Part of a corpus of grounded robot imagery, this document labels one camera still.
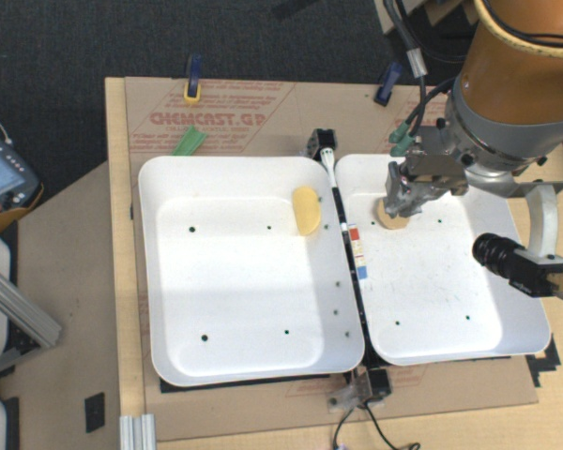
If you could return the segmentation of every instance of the black cable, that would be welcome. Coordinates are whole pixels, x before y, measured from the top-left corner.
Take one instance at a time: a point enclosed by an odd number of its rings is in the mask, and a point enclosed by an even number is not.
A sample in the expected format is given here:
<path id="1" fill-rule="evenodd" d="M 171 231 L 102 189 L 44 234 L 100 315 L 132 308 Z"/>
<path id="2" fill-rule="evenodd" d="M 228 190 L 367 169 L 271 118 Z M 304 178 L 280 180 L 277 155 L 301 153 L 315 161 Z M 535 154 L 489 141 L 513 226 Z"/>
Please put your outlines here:
<path id="1" fill-rule="evenodd" d="M 389 17 L 394 23 L 394 27 L 399 32 L 401 39 L 404 43 L 404 46 L 408 51 L 417 49 L 417 45 L 415 40 L 413 39 L 411 33 L 406 28 L 403 20 L 398 16 L 396 12 L 396 8 L 394 8 L 394 0 L 384 0 L 384 8 L 388 12 Z M 423 121 L 423 114 L 425 112 L 425 106 L 422 103 L 425 101 L 427 89 L 425 87 L 425 76 L 421 75 L 418 76 L 418 83 L 419 83 L 419 105 L 418 105 L 418 116 L 417 120 L 415 121 L 415 125 L 411 128 L 409 132 L 409 136 L 413 137 L 417 134 L 419 127 L 421 127 L 421 122 Z"/>
<path id="2" fill-rule="evenodd" d="M 418 38 L 417 32 L 415 32 L 415 29 L 413 28 L 413 25 L 410 22 L 409 14 L 404 6 L 404 1 L 394 0 L 394 2 L 396 3 L 396 7 L 398 8 L 399 13 L 401 14 L 401 18 L 403 19 L 404 25 L 411 33 L 412 38 L 415 40 L 417 45 L 423 50 L 424 53 L 432 57 L 434 60 L 437 60 L 439 62 L 444 62 L 447 64 L 460 65 L 465 61 L 466 55 L 444 55 L 440 52 L 437 52 L 434 49 L 431 49 L 426 44 L 424 44 L 421 41 L 421 39 Z"/>
<path id="3" fill-rule="evenodd" d="M 353 407 L 348 412 L 346 412 L 344 414 L 344 416 L 342 417 L 342 420 L 340 421 L 340 423 L 336 427 L 336 431 L 334 432 L 334 439 L 331 443 L 332 444 L 332 450 L 336 450 L 338 448 L 338 434 L 340 433 L 340 428 L 342 428 L 343 423 L 348 419 L 348 417 L 351 415 L 351 413 L 355 411 L 355 408 L 356 407 Z"/>
<path id="4" fill-rule="evenodd" d="M 439 83 L 436 87 L 434 87 L 432 90 L 430 90 L 430 92 L 425 96 L 425 99 L 423 100 L 423 106 L 425 108 L 425 106 L 430 103 L 430 101 L 437 97 L 440 94 L 444 94 L 447 93 L 448 90 L 450 90 L 450 88 L 452 88 L 452 86 L 454 85 L 454 81 L 455 81 L 456 77 L 452 77 L 449 79 L 444 80 L 443 82 Z M 421 106 L 421 102 L 419 103 L 419 105 L 417 107 L 415 107 L 413 109 L 413 111 L 409 114 L 409 116 L 407 116 L 404 119 L 404 122 L 408 125 L 411 125 L 411 122 L 413 121 L 413 119 L 418 115 L 419 112 L 419 108 Z"/>
<path id="5" fill-rule="evenodd" d="M 527 43 L 532 43 L 534 45 L 541 45 L 543 47 L 550 47 L 550 48 L 563 48 L 562 42 L 554 42 L 554 41 L 548 41 L 548 40 L 540 39 L 540 38 L 563 39 L 563 35 L 558 35 L 558 34 L 531 34 L 531 33 L 523 32 L 521 30 L 513 28 L 512 26 L 510 26 L 509 24 L 504 22 L 500 17 L 498 17 L 498 15 L 496 15 L 494 9 L 490 5 L 489 0 L 481 0 L 481 2 L 486 7 L 486 10 L 488 10 L 488 13 L 492 17 L 492 19 L 496 22 L 496 24 L 498 26 L 500 26 L 500 28 L 502 28 L 505 32 L 513 35 L 514 37 L 519 38 L 520 40 L 526 41 Z"/>
<path id="6" fill-rule="evenodd" d="M 372 418 L 372 421 L 373 421 L 373 424 L 375 425 L 375 429 L 377 430 L 377 433 L 379 433 L 379 436 L 382 437 L 382 440 L 386 443 L 386 445 L 389 446 L 391 448 L 391 450 L 400 450 L 399 448 L 395 447 L 392 443 L 389 442 L 389 440 L 386 438 L 386 435 L 384 435 L 384 432 L 382 431 L 382 429 L 377 424 L 377 420 L 375 419 L 375 415 L 373 415 L 372 409 L 369 408 L 369 401 L 365 402 L 365 410 L 367 411 L 369 416 Z M 420 448 L 421 448 L 421 444 L 416 442 L 416 443 L 413 443 L 412 445 L 410 445 L 408 450 L 419 450 Z"/>
<path id="7" fill-rule="evenodd" d="M 423 114 L 425 114 L 425 100 L 426 100 L 426 91 L 425 88 L 425 77 L 419 77 L 419 105 L 417 106 L 418 113 L 417 113 L 417 120 L 415 124 L 409 130 L 409 136 L 415 137 L 419 128 L 421 127 L 421 123 L 423 122 Z"/>

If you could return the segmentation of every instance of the metal bracket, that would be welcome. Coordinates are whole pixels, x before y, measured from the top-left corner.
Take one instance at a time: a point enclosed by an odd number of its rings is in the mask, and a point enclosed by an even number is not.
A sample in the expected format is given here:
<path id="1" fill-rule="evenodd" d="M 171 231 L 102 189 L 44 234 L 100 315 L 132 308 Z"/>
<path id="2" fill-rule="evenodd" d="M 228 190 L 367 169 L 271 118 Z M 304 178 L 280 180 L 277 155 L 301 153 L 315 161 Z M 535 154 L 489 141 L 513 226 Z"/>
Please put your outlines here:
<path id="1" fill-rule="evenodd" d="M 157 450 L 157 432 L 152 413 L 119 418 L 120 450 Z"/>
<path id="2" fill-rule="evenodd" d="M 330 412 L 348 412 L 365 402 L 380 401 L 392 393 L 388 372 L 384 368 L 368 368 L 353 377 L 344 388 L 327 396 Z"/>
<path id="3" fill-rule="evenodd" d="M 541 258 L 555 255 L 558 234 L 556 194 L 563 189 L 563 182 L 517 183 L 510 173 L 488 178 L 471 172 L 467 173 L 467 180 L 472 187 L 499 197 L 525 198 L 531 221 L 527 251 Z"/>
<path id="4" fill-rule="evenodd" d="M 0 311 L 32 338 L 41 349 L 48 349 L 56 345 L 61 331 L 60 325 L 19 292 L 19 289 L 1 273 Z M 0 371 L 11 367 L 15 362 L 33 352 L 22 352 L 16 348 L 7 350 L 0 355 Z"/>
<path id="5" fill-rule="evenodd" d="M 399 166 L 388 165 L 384 206 L 392 218 L 411 217 L 421 212 L 426 202 L 437 200 L 445 193 L 465 195 L 468 190 L 463 165 L 442 147 L 436 127 L 421 127 L 416 141 L 406 151 Z"/>

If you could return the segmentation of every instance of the wooden disc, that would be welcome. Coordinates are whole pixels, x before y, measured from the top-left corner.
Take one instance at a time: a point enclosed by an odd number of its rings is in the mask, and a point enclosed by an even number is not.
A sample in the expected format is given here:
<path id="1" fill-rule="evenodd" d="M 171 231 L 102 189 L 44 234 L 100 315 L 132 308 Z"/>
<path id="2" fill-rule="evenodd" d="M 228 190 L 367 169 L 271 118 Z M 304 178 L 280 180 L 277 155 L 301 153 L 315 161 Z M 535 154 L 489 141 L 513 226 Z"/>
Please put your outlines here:
<path id="1" fill-rule="evenodd" d="M 379 204 L 377 205 L 377 219 L 382 224 L 382 226 L 388 230 L 399 230 L 406 227 L 410 218 L 404 218 L 396 216 L 392 218 L 386 213 L 386 208 L 384 207 L 384 200 L 379 199 Z"/>

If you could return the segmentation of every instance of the white tray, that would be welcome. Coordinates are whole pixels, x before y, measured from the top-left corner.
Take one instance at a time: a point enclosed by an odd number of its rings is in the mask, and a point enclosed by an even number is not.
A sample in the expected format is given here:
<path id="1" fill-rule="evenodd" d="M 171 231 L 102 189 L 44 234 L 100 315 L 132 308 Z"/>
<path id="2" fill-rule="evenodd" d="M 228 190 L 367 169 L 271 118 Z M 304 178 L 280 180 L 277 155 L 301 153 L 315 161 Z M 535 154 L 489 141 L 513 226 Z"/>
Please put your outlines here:
<path id="1" fill-rule="evenodd" d="M 322 222 L 297 231 L 293 191 Z M 304 157 L 156 157 L 139 175 L 152 359 L 178 386 L 338 373 L 364 342 L 324 169 Z"/>
<path id="2" fill-rule="evenodd" d="M 351 155 L 336 166 L 349 223 L 358 226 L 368 278 L 360 282 L 376 352 L 395 365 L 542 351 L 542 303 L 475 261 L 482 233 L 518 241 L 506 200 L 470 188 L 427 202 L 402 230 L 379 225 L 387 155 Z"/>

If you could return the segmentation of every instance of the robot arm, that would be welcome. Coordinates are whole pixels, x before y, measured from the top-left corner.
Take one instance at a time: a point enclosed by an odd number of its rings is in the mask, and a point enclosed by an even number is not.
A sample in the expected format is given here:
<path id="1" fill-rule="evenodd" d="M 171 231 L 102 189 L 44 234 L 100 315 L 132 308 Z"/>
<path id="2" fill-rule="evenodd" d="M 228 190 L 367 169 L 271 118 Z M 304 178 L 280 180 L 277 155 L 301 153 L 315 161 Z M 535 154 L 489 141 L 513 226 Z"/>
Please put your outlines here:
<path id="1" fill-rule="evenodd" d="M 540 223 L 532 235 L 536 243 L 525 249 L 485 237 L 474 245 L 474 256 L 532 296 L 563 297 L 552 211 L 563 185 L 513 178 L 563 142 L 563 0 L 490 0 L 495 15 L 532 43 L 504 32 L 482 0 L 477 4 L 482 22 L 449 92 L 444 121 L 407 140 L 393 135 L 398 144 L 392 155 L 405 159 L 390 163 L 385 211 L 407 218 L 449 191 L 464 195 L 470 185 L 505 198 L 526 197 Z M 501 264 L 491 264 L 490 256 Z M 519 274 L 533 277 L 523 282 Z"/>

